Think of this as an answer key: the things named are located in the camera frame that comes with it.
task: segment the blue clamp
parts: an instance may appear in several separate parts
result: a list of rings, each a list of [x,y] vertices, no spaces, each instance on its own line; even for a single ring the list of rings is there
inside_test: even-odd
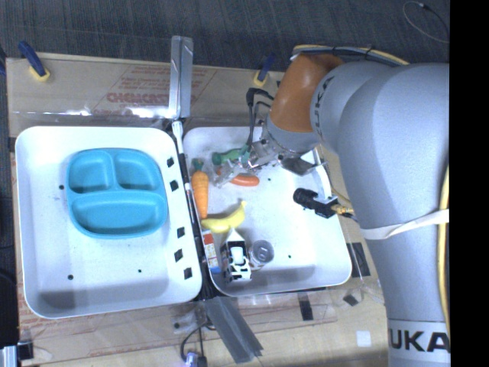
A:
[[[26,41],[21,41],[18,43],[18,49],[21,51],[22,55],[28,59],[29,64],[31,65],[29,70],[34,75],[36,80],[39,80],[40,82],[45,82],[49,78],[50,72],[43,67],[39,56],[37,55],[33,47],[29,45]]]
[[[256,72],[253,78],[255,86],[262,87],[267,81],[268,71],[271,69],[275,61],[275,53],[272,52],[268,55],[266,60],[261,64],[259,71]]]
[[[7,55],[5,54],[2,46],[0,45],[0,75],[7,76],[7,70],[5,61],[7,60]]]

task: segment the toy vegetable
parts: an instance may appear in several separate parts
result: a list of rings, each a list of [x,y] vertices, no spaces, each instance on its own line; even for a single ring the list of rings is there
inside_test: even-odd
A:
[[[217,175],[221,175],[220,168],[217,170]],[[258,178],[256,175],[238,174],[229,182],[241,187],[256,187],[260,183],[260,178]]]
[[[207,217],[207,207],[209,205],[209,176],[202,171],[204,162],[199,159],[193,159],[192,165],[196,169],[192,175],[191,184],[193,189],[193,198],[196,201],[197,212],[200,219]]]
[[[204,219],[200,224],[205,229],[210,229],[215,233],[228,232],[230,229],[235,229],[245,220],[245,206],[246,201],[241,201],[239,207],[223,218],[207,218]]]

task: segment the orange carrot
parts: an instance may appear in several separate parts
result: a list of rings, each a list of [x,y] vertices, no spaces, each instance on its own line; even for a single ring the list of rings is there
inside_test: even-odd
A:
[[[196,171],[192,175],[191,184],[193,198],[196,201],[197,212],[200,219],[207,217],[207,207],[209,205],[209,176],[202,171],[203,162],[194,159],[193,165]]]
[[[221,175],[220,168],[217,170],[217,175]],[[258,178],[256,175],[238,174],[229,182],[234,185],[239,185],[241,187],[256,187],[260,183],[260,178]]]

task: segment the white strap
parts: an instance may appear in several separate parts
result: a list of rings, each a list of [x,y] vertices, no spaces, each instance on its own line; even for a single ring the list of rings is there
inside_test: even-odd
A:
[[[361,234],[365,239],[370,240],[388,239],[393,235],[410,231],[412,229],[448,222],[450,222],[449,209],[443,209],[429,213],[425,216],[421,216],[418,219],[411,220],[410,222],[406,222],[404,224],[394,224],[392,226],[380,227],[378,229],[361,229]]]

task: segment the gray carpet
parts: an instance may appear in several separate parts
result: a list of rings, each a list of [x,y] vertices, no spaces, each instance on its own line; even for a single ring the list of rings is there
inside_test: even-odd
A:
[[[447,62],[448,45],[412,27],[412,0],[0,0],[0,44],[61,54],[168,61],[169,39],[191,37],[194,63],[256,68],[274,52],[285,70],[297,44],[372,46],[411,63]],[[427,4],[449,27],[450,0]],[[415,5],[410,19],[446,39],[442,22]],[[0,76],[0,348],[16,341],[14,251],[5,81]]]

